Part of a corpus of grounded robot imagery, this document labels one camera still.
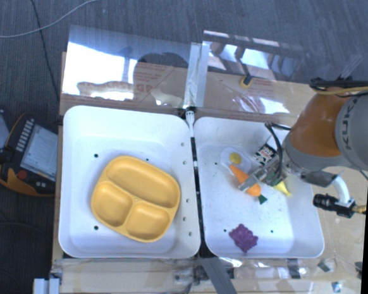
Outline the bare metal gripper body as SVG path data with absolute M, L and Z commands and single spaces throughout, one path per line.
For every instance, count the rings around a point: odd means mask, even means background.
M 263 157 L 254 157 L 252 162 L 255 165 L 252 172 L 255 178 L 271 186 L 276 186 L 291 174 L 296 175 L 300 171 L 300 168 L 288 159 L 280 161 L 280 158 L 266 160 Z

